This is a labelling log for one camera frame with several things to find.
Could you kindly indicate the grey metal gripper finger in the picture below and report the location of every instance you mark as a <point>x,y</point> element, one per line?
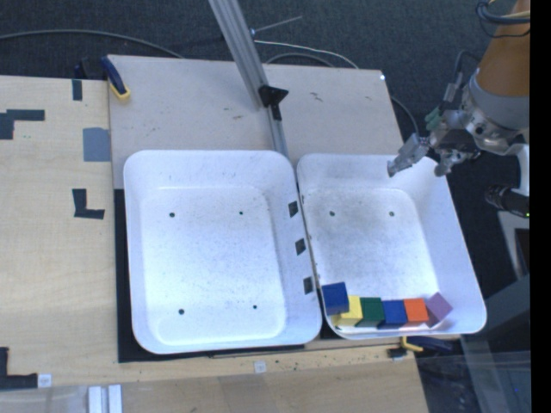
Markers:
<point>406,155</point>
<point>445,164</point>

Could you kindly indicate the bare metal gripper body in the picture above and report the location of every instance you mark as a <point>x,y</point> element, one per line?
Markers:
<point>462,138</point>

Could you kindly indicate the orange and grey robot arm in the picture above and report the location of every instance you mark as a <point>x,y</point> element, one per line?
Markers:
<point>505,63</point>

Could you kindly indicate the white plastic tray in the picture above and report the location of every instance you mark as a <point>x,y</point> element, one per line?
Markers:
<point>215,252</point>
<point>379,248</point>

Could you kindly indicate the purple cube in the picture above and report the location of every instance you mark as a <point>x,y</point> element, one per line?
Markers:
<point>439,307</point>

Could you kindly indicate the orange cube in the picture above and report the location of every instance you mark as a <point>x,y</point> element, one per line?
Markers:
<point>416,310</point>

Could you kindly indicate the blue cube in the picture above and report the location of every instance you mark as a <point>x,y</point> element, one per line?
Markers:
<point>335,297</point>
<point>394,312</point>

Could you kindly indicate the green cube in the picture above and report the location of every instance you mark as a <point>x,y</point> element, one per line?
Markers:
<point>372,309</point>

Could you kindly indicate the yellow cube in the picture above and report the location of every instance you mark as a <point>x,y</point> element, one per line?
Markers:
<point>354,310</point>

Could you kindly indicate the pale wood board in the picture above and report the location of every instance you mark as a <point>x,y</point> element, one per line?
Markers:
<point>185,106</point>

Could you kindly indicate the black cylinder on white bracket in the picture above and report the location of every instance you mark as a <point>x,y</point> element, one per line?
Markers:
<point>508,198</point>

